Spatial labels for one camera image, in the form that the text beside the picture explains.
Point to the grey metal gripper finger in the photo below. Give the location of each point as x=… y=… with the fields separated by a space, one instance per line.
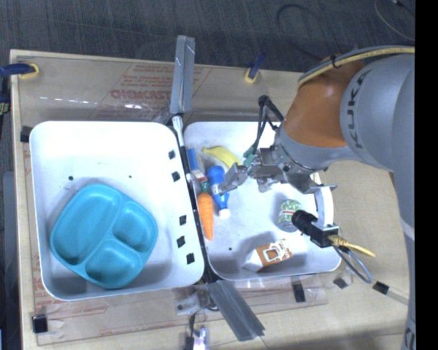
x=267 y=186
x=234 y=177

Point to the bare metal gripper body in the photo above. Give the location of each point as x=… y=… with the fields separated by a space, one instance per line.
x=268 y=164

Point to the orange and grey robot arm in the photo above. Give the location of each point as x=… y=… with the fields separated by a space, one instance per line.
x=379 y=115

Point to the blue bottle with white cap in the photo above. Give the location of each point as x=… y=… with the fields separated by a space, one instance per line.
x=216 y=181

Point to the yellow banana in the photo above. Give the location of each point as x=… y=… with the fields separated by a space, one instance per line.
x=222 y=154

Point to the white plastic tray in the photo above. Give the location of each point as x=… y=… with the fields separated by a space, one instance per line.
x=255 y=217
x=106 y=148

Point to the green and white can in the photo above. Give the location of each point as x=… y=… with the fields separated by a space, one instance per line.
x=287 y=213

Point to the blue and white packet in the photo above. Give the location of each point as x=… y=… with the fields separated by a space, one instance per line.
x=192 y=160

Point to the orange carrot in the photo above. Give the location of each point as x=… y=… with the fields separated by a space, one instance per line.
x=206 y=211

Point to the orange and white carton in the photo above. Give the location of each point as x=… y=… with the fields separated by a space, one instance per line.
x=273 y=255

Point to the brown board with red print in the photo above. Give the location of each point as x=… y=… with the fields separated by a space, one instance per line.
x=138 y=86

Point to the blue divided plate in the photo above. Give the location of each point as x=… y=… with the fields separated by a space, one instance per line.
x=102 y=235

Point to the black cylinder on white bracket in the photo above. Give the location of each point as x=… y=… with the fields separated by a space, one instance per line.
x=314 y=228

